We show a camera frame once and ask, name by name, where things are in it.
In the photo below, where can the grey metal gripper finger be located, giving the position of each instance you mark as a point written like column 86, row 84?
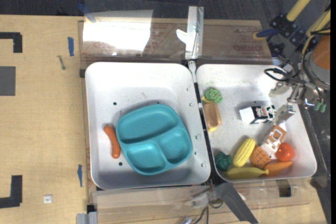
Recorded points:
column 284, row 112
column 279, row 89

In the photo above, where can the grey green screw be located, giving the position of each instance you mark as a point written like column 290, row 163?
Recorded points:
column 61, row 63

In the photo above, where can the blue divided plate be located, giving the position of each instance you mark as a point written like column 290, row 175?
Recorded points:
column 153, row 139

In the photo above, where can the orange sausage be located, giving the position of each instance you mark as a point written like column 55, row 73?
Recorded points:
column 113, row 140

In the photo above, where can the yellow banana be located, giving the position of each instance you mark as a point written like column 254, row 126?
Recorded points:
column 245, row 172

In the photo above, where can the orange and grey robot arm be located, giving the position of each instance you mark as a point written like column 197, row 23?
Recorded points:
column 321, row 56

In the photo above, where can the white plastic tray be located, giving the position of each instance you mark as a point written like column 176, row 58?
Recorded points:
column 147, row 81
column 241, row 81

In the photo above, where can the orange and white carton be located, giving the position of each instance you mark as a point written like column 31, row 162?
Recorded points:
column 274, row 140

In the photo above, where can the green broccoli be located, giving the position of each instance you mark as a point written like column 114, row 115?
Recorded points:
column 223, row 161

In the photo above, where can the black and white milk carton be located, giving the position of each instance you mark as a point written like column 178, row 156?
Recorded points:
column 258, row 114

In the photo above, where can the orange carrot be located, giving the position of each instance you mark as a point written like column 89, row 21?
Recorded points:
column 278, row 167

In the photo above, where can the red tomato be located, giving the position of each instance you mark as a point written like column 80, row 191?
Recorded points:
column 285, row 152

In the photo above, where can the tan bread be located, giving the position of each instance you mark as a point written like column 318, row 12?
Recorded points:
column 212, row 116

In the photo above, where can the small white square block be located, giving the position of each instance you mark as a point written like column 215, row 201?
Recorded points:
column 47, row 198

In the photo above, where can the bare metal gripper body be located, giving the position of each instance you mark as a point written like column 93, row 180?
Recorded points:
column 299, row 90

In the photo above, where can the orange waffle biscuit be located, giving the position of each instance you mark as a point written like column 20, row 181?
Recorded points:
column 260, row 158

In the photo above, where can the yellow corn cob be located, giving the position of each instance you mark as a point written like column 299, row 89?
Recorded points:
column 244, row 152

